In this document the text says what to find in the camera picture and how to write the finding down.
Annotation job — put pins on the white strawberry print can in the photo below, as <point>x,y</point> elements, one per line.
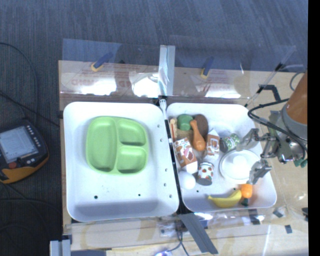
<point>205,173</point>

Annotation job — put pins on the thin black and white rod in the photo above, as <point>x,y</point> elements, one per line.
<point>172,147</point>

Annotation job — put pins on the tan toy biscuit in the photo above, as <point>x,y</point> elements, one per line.
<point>173,126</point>

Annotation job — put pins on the white bowl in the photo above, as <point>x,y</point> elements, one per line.
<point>236,165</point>

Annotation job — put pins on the green toy pepper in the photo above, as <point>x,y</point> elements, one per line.
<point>184,122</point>

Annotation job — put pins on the brown toy potato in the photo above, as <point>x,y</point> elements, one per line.
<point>202,123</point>

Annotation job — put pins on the orange toy chicken drumstick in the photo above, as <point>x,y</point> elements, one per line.
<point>198,142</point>

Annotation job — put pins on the white plastic tray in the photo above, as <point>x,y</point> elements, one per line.
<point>117,195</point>
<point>225,117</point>

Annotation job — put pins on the green divided plate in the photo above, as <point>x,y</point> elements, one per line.
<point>102,142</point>

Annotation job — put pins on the tan toy bread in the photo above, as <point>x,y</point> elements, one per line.
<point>185,135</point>

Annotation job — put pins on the small white and orange carton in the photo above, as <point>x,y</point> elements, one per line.
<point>213,146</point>

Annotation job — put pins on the orange carrot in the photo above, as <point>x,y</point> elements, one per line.
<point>247,190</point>

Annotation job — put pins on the white egg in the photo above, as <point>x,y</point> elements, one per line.
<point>187,180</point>

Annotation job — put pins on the green pea can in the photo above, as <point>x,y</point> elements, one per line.
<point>231,142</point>

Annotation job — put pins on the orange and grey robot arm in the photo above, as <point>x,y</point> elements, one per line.
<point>297,105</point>

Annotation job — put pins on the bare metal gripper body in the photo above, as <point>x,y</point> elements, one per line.
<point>285,147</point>

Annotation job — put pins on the brown cardboard board red print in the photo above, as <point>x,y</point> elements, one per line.
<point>287,180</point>

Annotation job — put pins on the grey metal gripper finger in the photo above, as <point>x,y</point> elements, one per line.
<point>250,138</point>
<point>258,171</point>

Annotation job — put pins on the large white and orange carton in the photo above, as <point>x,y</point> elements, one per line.
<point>185,155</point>

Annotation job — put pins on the yellow banana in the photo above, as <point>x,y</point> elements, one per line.
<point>226,201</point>

